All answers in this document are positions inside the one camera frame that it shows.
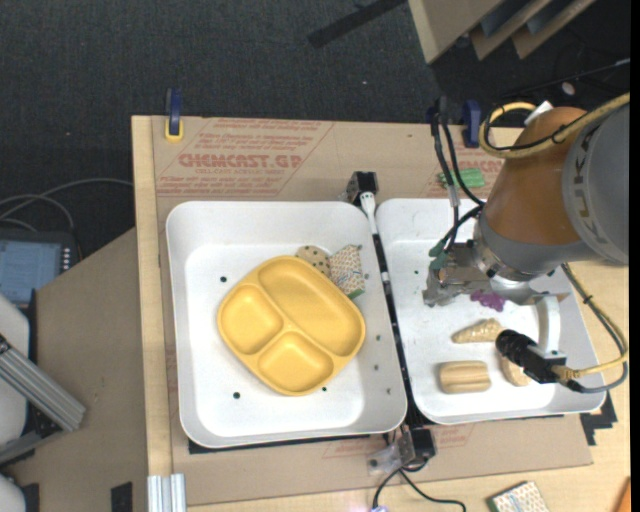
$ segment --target yellow plate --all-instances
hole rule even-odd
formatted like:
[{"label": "yellow plate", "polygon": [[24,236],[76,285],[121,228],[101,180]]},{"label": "yellow plate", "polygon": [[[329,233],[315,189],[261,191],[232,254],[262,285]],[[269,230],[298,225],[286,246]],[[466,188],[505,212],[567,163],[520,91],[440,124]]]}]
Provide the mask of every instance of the yellow plate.
[{"label": "yellow plate", "polygon": [[325,385],[357,354],[360,310],[329,278],[293,256],[266,261],[223,299],[218,330],[265,384],[285,395]]}]

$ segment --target dark floor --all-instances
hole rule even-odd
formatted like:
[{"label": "dark floor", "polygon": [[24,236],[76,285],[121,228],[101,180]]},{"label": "dark floor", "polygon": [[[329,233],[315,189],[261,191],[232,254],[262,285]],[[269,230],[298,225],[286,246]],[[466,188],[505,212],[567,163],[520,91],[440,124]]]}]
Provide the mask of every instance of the dark floor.
[{"label": "dark floor", "polygon": [[[131,180],[130,116],[163,113],[168,87],[182,89],[188,115],[414,123],[443,95],[455,120],[467,99],[485,111],[509,91],[630,56],[631,0],[595,2],[524,60],[509,41],[480,62],[462,38],[427,65],[406,3],[321,48],[310,44],[312,32],[373,1],[2,2],[0,215],[16,194]],[[582,80],[573,97],[553,86],[532,99],[591,108],[629,90],[629,69]],[[133,226],[129,187],[54,197],[85,254]],[[47,204],[12,217],[39,230],[66,226]]]}]

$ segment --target yellow cable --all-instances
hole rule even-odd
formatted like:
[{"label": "yellow cable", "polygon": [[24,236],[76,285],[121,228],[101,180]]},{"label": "yellow cable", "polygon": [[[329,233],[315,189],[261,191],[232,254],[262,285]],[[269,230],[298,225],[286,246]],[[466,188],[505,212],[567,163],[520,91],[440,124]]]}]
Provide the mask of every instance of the yellow cable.
[{"label": "yellow cable", "polygon": [[509,103],[502,107],[498,107],[493,110],[488,118],[485,121],[484,127],[481,127],[479,134],[479,143],[482,149],[489,155],[498,157],[498,158],[525,158],[540,151],[544,151],[555,144],[560,144],[564,139],[566,139],[569,135],[579,132],[585,126],[591,124],[592,122],[604,117],[615,109],[629,103],[631,101],[631,93],[625,93],[617,98],[614,98],[611,101],[595,108],[591,112],[587,112],[583,116],[579,117],[577,120],[567,125],[566,127],[558,130],[552,137],[547,139],[542,139],[539,144],[535,146],[531,146],[523,149],[496,149],[489,144],[487,140],[489,133],[487,128],[487,124],[491,125],[497,119],[502,117],[507,112],[511,112],[512,110],[534,110],[536,107],[531,103],[526,102],[515,102]]},{"label": "yellow cable", "polygon": [[[568,274],[570,275],[571,279],[573,279],[575,283],[577,283],[577,287],[582,288],[584,290],[584,287],[582,286],[582,284],[580,283],[576,275],[573,273],[573,270],[571,269],[571,267],[569,267],[569,265],[566,264],[565,268]],[[579,379],[580,377],[584,377],[585,375],[590,375],[593,373],[601,373],[605,370],[614,368],[629,359],[629,343],[627,342],[627,339],[624,333],[622,332],[622,329],[620,329],[620,327],[618,327],[618,325],[613,320],[611,320],[611,318],[604,311],[602,311],[602,309],[600,309],[600,307],[594,302],[593,299],[589,299],[589,304],[591,305],[591,308],[594,310],[596,315],[600,315],[620,339],[620,343],[623,346],[622,354],[620,355],[620,357],[617,357],[616,359],[609,361],[608,363],[598,364],[596,366],[591,366],[589,368],[584,368],[582,370],[574,370],[572,368],[569,368],[568,366],[552,367],[551,371],[553,371],[556,375],[558,375],[561,380]]]}]

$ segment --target wooden table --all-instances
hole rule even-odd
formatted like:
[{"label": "wooden table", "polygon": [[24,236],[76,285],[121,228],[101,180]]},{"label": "wooden table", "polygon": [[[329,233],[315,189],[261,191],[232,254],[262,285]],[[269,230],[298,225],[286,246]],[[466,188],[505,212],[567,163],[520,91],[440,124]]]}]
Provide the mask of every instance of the wooden table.
[{"label": "wooden table", "polygon": [[[147,434],[148,473],[168,476],[174,473],[169,428],[167,369],[165,364],[161,276],[158,268],[159,236],[150,117],[134,117],[133,157],[136,200],[136,228],[140,283],[144,395]],[[389,135],[402,128],[389,125]],[[429,151],[430,144],[423,144]],[[594,263],[576,264],[576,273],[584,280],[601,306],[628,333],[628,269]],[[616,349],[593,315],[586,312],[585,322],[602,361],[616,356]],[[525,481],[540,487],[552,511],[615,511],[630,475],[630,420],[628,382],[612,390],[618,422],[596,434],[592,448],[594,464],[578,468],[536,471],[424,484],[428,494],[463,501],[467,510],[487,510],[486,498]],[[249,502],[190,507],[205,511],[345,511],[370,509],[375,489],[357,489]],[[385,488],[381,503],[395,511],[436,510],[407,485]],[[453,507],[442,510],[454,510]]]}]

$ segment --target gray floor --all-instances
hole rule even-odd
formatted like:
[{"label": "gray floor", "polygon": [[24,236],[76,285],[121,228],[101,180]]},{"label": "gray floor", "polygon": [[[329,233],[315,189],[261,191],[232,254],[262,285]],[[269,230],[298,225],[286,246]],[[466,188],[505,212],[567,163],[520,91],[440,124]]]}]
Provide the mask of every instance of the gray floor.
[{"label": "gray floor", "polygon": [[[116,0],[0,6],[0,200],[72,180],[131,179],[129,120],[161,114],[180,87],[190,115],[423,122],[436,98],[452,120],[505,92],[630,55],[630,0],[600,0],[520,60],[510,42],[480,62],[462,39],[432,65],[402,4],[331,43],[308,36],[373,0]],[[591,108],[629,89],[629,66],[533,93]],[[133,225],[127,187],[87,185],[55,196],[90,254]],[[64,229],[49,206],[16,218]]]}]

